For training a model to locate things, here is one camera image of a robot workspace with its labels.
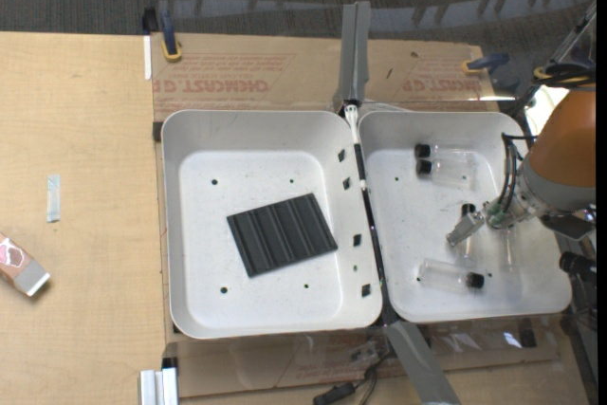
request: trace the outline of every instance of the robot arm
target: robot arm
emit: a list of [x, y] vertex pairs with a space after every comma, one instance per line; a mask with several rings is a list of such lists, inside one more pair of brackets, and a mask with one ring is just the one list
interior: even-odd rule
[[486, 222], [498, 230], [532, 217], [576, 240], [588, 234], [594, 226], [574, 213], [597, 202], [596, 120], [596, 91], [570, 91], [518, 169], [516, 147], [505, 138], [501, 194], [481, 212], [463, 216], [447, 235], [449, 244], [457, 245]]

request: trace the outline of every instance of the yellow clamp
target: yellow clamp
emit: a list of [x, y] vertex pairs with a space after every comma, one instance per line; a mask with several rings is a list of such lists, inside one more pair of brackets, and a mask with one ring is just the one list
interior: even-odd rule
[[169, 50], [167, 49], [167, 44], [164, 42], [164, 39], [162, 40], [162, 52], [164, 54], [164, 57], [166, 58], [166, 60], [170, 63], [174, 63], [175, 61], [179, 61], [181, 59], [181, 44], [180, 43], [175, 43], [176, 47], [177, 47], [177, 52], [175, 54], [170, 54]]
[[482, 67], [480, 69], [469, 69], [468, 63], [470, 63], [470, 61], [464, 61], [462, 63], [462, 71], [464, 71], [465, 75], [480, 75], [484, 70], [486, 70], [485, 67]]

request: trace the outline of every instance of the clear plastic tube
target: clear plastic tube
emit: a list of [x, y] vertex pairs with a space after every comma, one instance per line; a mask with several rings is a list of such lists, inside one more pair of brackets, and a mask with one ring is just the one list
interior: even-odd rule
[[462, 149], [461, 147], [454, 145], [449, 145], [447, 143], [418, 143], [414, 147], [414, 152], [416, 158], [425, 158], [427, 160], [448, 158], [470, 162], [470, 160], [474, 157], [474, 153], [472, 151]]
[[[462, 205], [462, 216], [466, 216], [471, 212], [476, 212], [476, 207], [473, 204]], [[463, 267], [475, 268], [481, 261], [481, 247], [478, 242], [476, 233], [472, 234], [463, 242], [455, 246], [457, 253], [457, 264]]]
[[480, 273], [432, 258], [424, 259], [419, 267], [417, 280], [424, 286], [457, 293], [471, 292], [483, 288], [485, 284], [485, 277]]
[[516, 226], [500, 230], [500, 267], [508, 272], [518, 271], [518, 232]]
[[442, 186], [469, 189], [474, 183], [473, 165], [455, 159], [419, 159], [415, 170], [420, 177], [427, 177]]

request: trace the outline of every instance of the black grooved pad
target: black grooved pad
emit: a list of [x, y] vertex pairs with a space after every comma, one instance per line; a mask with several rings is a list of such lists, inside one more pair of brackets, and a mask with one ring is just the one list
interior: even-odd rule
[[249, 277], [338, 248], [313, 193], [233, 214], [228, 223]]

